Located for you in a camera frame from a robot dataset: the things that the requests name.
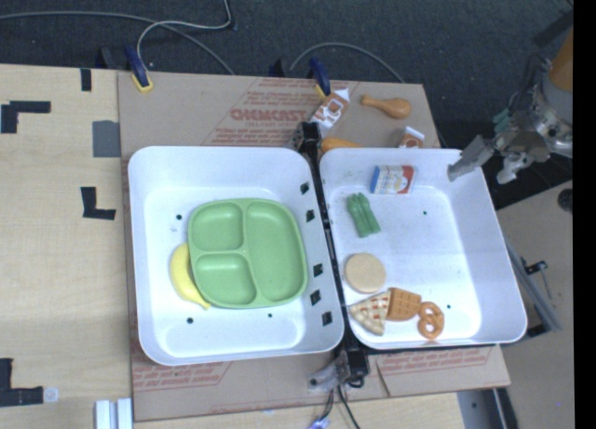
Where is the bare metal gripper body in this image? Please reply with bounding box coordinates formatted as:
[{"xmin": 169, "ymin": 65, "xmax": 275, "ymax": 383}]
[{"xmin": 492, "ymin": 109, "xmax": 575, "ymax": 164}]

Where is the orange carrot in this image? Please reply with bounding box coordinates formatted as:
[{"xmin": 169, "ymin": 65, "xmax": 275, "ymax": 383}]
[{"xmin": 319, "ymin": 136, "xmax": 364, "ymax": 155}]

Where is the green asparagus bunch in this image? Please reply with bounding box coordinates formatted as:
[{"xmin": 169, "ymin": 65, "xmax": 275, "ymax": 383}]
[{"xmin": 345, "ymin": 192, "xmax": 383, "ymax": 239}]

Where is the small brown and white carton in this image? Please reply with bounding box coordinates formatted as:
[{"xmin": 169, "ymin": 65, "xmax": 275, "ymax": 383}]
[{"xmin": 395, "ymin": 126, "xmax": 427, "ymax": 150}]

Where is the white plastic tray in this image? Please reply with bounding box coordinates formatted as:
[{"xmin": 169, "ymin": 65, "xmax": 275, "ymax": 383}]
[
  {"xmin": 318, "ymin": 146, "xmax": 529, "ymax": 351},
  {"xmin": 127, "ymin": 145, "xmax": 346, "ymax": 368}
]

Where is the yellow banana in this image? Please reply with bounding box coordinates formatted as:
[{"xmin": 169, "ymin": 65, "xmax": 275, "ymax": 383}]
[{"xmin": 169, "ymin": 242, "xmax": 212, "ymax": 312}]

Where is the brown cardboard board red print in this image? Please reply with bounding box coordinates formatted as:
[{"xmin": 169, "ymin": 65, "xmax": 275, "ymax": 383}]
[{"xmin": 115, "ymin": 71, "xmax": 512, "ymax": 422}]

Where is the brown and white milk carton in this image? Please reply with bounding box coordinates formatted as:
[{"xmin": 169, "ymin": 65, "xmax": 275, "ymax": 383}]
[{"xmin": 308, "ymin": 87, "xmax": 352, "ymax": 130}]

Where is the orange pretzel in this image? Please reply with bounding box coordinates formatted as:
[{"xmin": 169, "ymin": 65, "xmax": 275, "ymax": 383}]
[{"xmin": 416, "ymin": 301, "xmax": 446, "ymax": 342}]

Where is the beige pie slice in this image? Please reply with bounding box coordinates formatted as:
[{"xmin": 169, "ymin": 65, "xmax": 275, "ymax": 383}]
[{"xmin": 347, "ymin": 290, "xmax": 392, "ymax": 338}]

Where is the black block with thin wires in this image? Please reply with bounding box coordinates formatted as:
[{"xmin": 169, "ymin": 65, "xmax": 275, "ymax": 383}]
[
  {"xmin": 292, "ymin": 120, "xmax": 323, "ymax": 154},
  {"xmin": 341, "ymin": 346, "xmax": 372, "ymax": 389}
]

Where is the thin black rod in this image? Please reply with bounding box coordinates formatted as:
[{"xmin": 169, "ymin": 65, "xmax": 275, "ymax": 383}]
[{"xmin": 305, "ymin": 150, "xmax": 351, "ymax": 352}]

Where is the blue red and white carton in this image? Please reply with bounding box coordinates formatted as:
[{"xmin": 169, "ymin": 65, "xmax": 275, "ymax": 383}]
[{"xmin": 369, "ymin": 164, "xmax": 418, "ymax": 196}]

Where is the orange chicken drumstick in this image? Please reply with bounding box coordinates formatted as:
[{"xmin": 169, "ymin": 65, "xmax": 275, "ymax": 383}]
[{"xmin": 359, "ymin": 93, "xmax": 413, "ymax": 121}]

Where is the beige round biscuit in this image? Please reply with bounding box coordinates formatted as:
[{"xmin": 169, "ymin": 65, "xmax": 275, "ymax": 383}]
[{"xmin": 343, "ymin": 251, "xmax": 388, "ymax": 295}]

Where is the green divided plate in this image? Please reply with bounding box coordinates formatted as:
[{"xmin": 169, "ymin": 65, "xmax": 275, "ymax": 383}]
[{"xmin": 187, "ymin": 197, "xmax": 310, "ymax": 311}]

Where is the orange waffle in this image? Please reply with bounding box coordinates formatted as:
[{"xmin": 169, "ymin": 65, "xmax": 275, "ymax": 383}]
[{"xmin": 385, "ymin": 287, "xmax": 424, "ymax": 323}]

